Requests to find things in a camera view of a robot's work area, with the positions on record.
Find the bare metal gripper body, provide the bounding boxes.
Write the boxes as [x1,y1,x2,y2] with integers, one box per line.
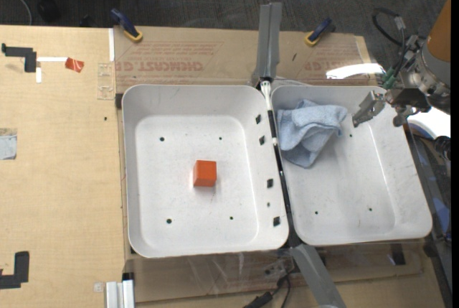
[384,64,452,113]

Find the light blue cloth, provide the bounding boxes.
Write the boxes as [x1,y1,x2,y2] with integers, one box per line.
[276,98,349,169]

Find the white plastic tray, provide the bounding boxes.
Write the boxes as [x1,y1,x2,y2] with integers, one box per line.
[121,83,290,259]
[270,85,434,248]

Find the orange cube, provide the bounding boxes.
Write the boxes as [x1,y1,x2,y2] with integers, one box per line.
[192,159,218,188]

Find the brown cardboard board red print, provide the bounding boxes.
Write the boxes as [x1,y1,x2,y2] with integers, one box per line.
[113,25,425,304]

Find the black cylinder on white bracket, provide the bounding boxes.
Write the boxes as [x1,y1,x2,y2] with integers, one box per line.
[407,108,452,161]

